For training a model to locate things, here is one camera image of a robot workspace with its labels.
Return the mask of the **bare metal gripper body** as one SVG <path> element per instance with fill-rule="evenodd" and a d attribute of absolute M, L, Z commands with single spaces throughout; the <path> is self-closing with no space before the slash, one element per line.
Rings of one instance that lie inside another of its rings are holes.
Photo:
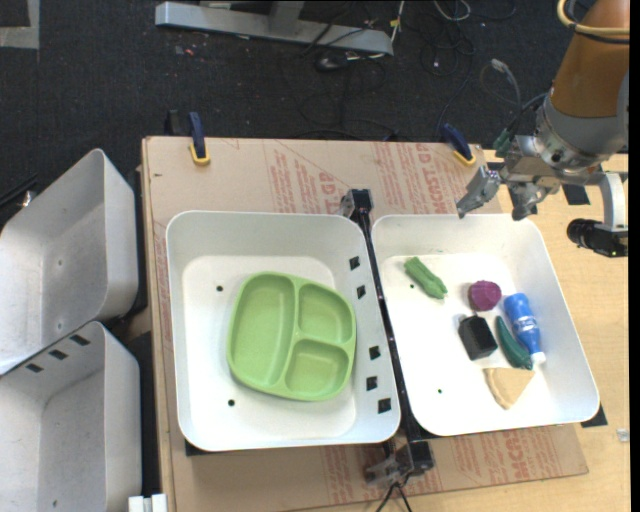
<path fill-rule="evenodd" d="M 501 175 L 517 197 L 546 197 L 562 185 L 590 184 L 608 159 L 606 153 L 579 149 L 556 135 L 518 135 Z"/>

